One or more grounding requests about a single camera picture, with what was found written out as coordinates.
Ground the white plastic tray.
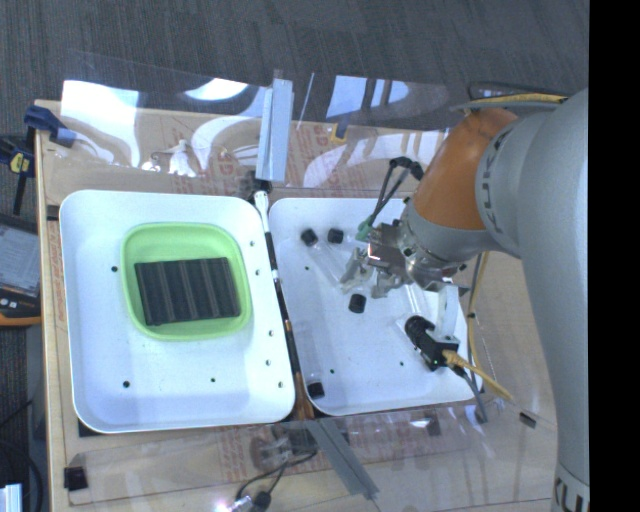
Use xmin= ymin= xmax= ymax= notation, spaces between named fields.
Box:
xmin=267 ymin=196 xmax=484 ymax=418
xmin=58 ymin=188 xmax=297 ymax=435

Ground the clear plastic tube black cap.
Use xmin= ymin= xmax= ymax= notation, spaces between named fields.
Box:
xmin=347 ymin=292 xmax=381 ymax=316
xmin=326 ymin=227 xmax=364 ymax=262
xmin=300 ymin=227 xmax=350 ymax=290
xmin=293 ymin=323 xmax=327 ymax=401

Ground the black block with thin wires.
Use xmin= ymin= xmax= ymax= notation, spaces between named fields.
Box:
xmin=238 ymin=171 xmax=274 ymax=200
xmin=249 ymin=425 xmax=320 ymax=462

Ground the black cylinder on white bracket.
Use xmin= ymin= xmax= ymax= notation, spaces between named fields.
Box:
xmin=403 ymin=283 xmax=462 ymax=373

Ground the black ribbed rectangular block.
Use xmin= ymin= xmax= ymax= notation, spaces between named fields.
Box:
xmin=133 ymin=256 xmax=243 ymax=327

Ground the green plastic bowl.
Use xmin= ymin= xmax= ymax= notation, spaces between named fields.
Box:
xmin=120 ymin=221 xmax=253 ymax=343

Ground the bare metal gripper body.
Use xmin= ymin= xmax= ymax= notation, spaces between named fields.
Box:
xmin=366 ymin=222 xmax=471 ymax=294

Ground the brown cardboard board red print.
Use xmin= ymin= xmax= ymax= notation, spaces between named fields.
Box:
xmin=33 ymin=98 xmax=559 ymax=507

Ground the thin black and white rod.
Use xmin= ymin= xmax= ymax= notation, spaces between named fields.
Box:
xmin=253 ymin=190 xmax=315 ymax=421

